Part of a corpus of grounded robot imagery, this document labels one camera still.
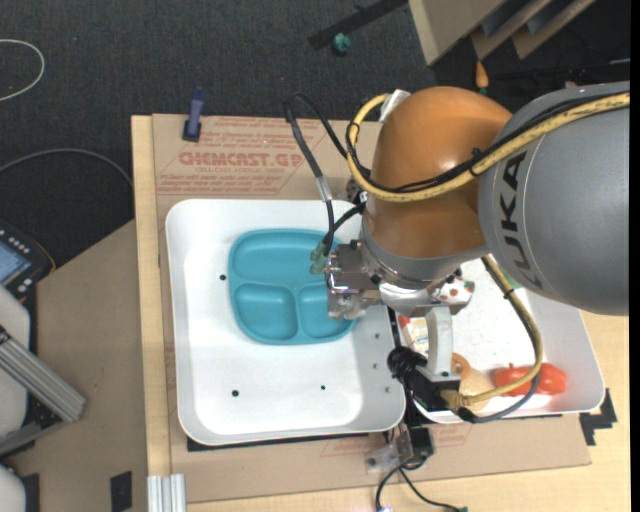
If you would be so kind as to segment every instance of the blue plate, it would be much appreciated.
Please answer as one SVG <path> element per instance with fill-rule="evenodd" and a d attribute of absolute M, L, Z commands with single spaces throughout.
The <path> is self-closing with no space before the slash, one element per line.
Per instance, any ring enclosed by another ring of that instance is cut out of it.
<path fill-rule="evenodd" d="M 352 329 L 354 321 L 329 318 L 324 275 L 309 273 L 309 255 L 323 236 L 272 229 L 250 231 L 235 241 L 229 254 L 231 304 L 247 336 L 297 345 L 334 341 Z"/>

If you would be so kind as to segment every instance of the wooden table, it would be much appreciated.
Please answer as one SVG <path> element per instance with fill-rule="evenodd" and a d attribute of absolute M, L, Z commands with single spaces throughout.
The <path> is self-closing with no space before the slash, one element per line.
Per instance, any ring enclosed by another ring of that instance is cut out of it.
<path fill-rule="evenodd" d="M 149 475 L 172 473 L 158 267 L 158 226 L 152 118 L 132 118 L 140 314 Z M 436 501 L 479 511 L 631 510 L 629 438 L 629 320 L 584 314 L 617 414 L 612 429 L 596 432 L 589 466 L 418 483 Z M 189 505 L 190 512 L 316 510 L 372 511 L 375 488 L 311 492 Z M 406 485 L 385 488 L 394 510 L 425 510 Z"/>

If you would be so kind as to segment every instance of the black floor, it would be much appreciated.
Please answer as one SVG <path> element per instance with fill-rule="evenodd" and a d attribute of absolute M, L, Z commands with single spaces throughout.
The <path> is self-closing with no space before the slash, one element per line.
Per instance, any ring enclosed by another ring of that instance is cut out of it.
<path fill-rule="evenodd" d="M 345 56 L 310 42 L 375 3 L 5 1 L 0 39 L 33 43 L 46 69 L 33 89 L 0 101 L 0 169 L 30 153 L 70 147 L 130 172 L 131 115 L 186 112 L 198 85 L 207 91 L 205 114 L 281 117 L 282 100 L 302 91 L 334 119 L 395 88 L 474 88 L 470 41 L 426 66 L 404 2 L 353 31 Z M 527 59 L 507 42 L 485 60 L 489 95 L 514 111 L 566 80 L 629 79 L 630 66 L 568 70 L 629 58 L 630 26 L 630 0 L 599 0 Z M 540 73 L 555 68 L 561 71 Z M 32 50 L 0 43 L 0 98 L 38 70 Z M 524 76 L 495 78 L 509 73 Z M 0 219 L 37 239 L 59 265 L 132 217 L 127 182 L 94 158 L 54 155 L 0 171 Z"/>

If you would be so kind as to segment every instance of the red pepper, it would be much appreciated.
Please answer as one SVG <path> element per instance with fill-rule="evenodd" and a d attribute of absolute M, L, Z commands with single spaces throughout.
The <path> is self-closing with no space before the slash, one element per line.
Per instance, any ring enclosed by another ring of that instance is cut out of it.
<path fill-rule="evenodd" d="M 512 364 L 508 368 L 496 370 L 493 374 L 493 383 L 496 387 L 506 386 L 524 377 L 531 369 L 531 366 L 519 366 L 514 368 Z M 512 391 L 505 393 L 503 396 L 519 396 L 524 395 L 531 388 L 531 382 L 527 382 L 522 386 L 518 386 Z M 542 395 L 555 395 L 563 393 L 567 389 L 567 375 L 551 363 L 542 363 L 540 367 L 540 381 L 536 393 Z"/>

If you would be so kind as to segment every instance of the blue clip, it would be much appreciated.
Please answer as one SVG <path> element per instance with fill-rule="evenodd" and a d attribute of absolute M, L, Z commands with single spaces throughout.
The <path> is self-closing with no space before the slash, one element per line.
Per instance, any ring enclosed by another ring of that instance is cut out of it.
<path fill-rule="evenodd" d="M 204 108 L 204 89 L 196 87 L 191 95 L 191 106 L 189 108 L 189 119 L 184 123 L 184 131 L 182 138 L 189 142 L 198 142 L 200 140 L 200 116 Z"/>

